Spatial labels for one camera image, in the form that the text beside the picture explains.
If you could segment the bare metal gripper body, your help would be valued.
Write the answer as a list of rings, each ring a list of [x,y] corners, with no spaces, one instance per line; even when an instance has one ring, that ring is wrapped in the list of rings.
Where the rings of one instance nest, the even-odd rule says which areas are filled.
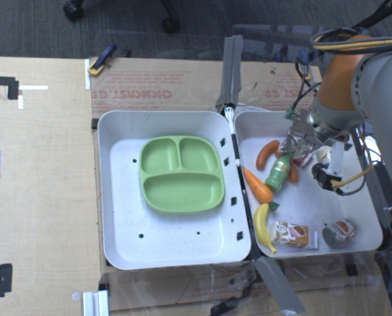
[[[300,111],[288,109],[287,119],[292,121],[287,134],[293,135],[295,143],[299,139],[309,141],[311,151],[315,151],[323,145],[332,147],[336,143],[342,143],[345,151],[352,146],[349,143],[349,132],[328,124],[315,108],[301,109]]]

